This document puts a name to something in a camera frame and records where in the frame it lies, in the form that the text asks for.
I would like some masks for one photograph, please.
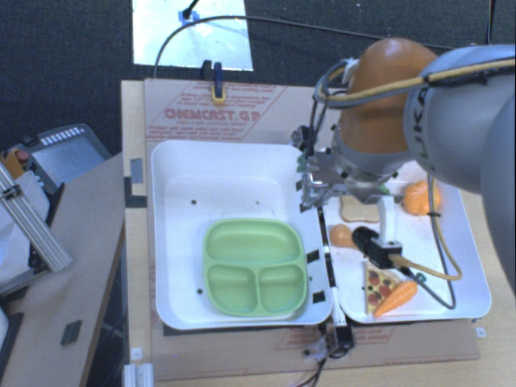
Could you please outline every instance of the green plate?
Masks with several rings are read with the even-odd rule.
[[[208,296],[226,314],[290,314],[305,301],[305,253],[301,238],[287,223],[218,221],[204,236],[203,263]]]

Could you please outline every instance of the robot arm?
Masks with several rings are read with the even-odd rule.
[[[381,184],[416,159],[441,181],[482,195],[514,290],[514,45],[437,57],[409,40],[382,40],[360,58],[347,94],[332,95],[329,83],[343,69],[336,65],[315,90],[325,107],[343,111],[331,149],[310,148],[317,131],[308,139],[303,206],[341,193],[376,203]]]

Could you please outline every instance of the toy pumpkin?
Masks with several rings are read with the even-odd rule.
[[[441,204],[441,194],[434,186],[435,210]],[[416,182],[407,187],[403,199],[405,209],[412,215],[427,215],[430,212],[430,200],[428,199],[428,184],[425,181]]]

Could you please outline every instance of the toy carrot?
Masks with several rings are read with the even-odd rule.
[[[398,285],[393,292],[374,310],[372,313],[375,317],[380,317],[382,314],[394,310],[410,301],[412,297],[418,292],[418,284],[414,281],[403,281]]]

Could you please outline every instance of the toy pizza slice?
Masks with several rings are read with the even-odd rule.
[[[402,280],[388,269],[378,269],[370,262],[364,262],[364,269],[366,311],[372,314]]]

